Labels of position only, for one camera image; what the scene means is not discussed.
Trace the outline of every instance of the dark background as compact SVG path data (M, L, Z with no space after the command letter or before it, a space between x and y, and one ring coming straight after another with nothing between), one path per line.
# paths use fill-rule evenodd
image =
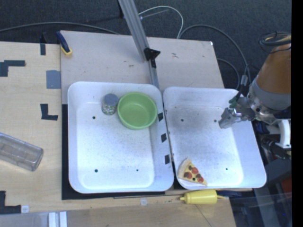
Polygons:
M231 63L240 75L244 60L230 39L241 49L250 67L253 79L267 57L258 44L259 36L275 31L291 33L292 0L134 0L138 12L156 6L170 6L183 16L183 29L203 24L210 27L195 27L187 30L181 39L212 41L217 58ZM165 9L153 9L150 13ZM46 33L48 42L56 43L55 32L59 30L90 31L101 30L72 25L37 25L12 30L14 26L45 23L75 22L98 26L130 35L125 19L119 17L117 0L0 0L0 41L39 43ZM166 12L143 18L147 36L177 38L181 19L169 9ZM235 88L237 76L234 69L225 62L218 62L224 86Z

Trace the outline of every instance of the yellow rolling pin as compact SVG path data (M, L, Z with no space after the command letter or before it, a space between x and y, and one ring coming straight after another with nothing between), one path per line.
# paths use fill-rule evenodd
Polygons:
M205 189L187 192L180 200L185 201L186 204L215 204L218 198L224 199L223 196L217 195L215 189Z

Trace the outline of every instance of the round green dish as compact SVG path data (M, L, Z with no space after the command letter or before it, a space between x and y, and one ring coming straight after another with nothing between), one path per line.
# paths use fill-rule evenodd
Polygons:
M122 96L117 111L122 124L132 130L149 127L157 118L157 107L154 101L146 94L139 92Z

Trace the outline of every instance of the toy pizza slice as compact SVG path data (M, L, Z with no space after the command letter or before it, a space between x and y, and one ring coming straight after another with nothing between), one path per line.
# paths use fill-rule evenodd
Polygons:
M207 182L189 158L185 159L180 165L177 177L192 183L207 185Z

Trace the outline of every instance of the clear plastic container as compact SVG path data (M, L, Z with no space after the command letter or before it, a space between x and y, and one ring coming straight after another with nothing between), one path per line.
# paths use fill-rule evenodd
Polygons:
M43 149L0 133L0 159L24 169L35 171L42 159Z

